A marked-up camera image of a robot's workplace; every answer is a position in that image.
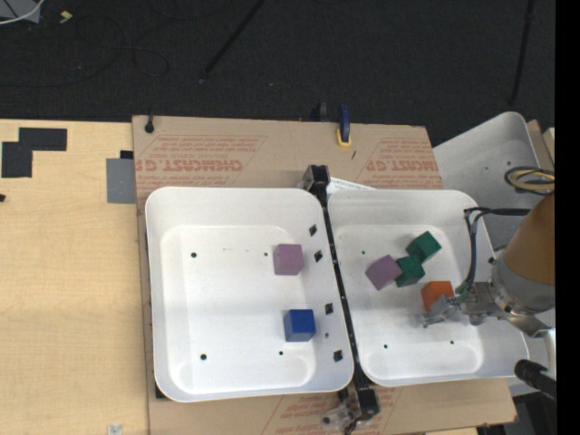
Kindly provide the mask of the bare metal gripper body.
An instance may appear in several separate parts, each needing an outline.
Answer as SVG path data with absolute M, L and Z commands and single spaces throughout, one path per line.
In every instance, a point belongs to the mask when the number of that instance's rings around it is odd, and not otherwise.
M 475 282 L 456 289 L 459 310 L 474 325 L 487 317 L 506 321 L 522 333 L 546 333 L 549 324 L 538 316 L 549 310 L 549 286 L 536 282 L 502 284 Z

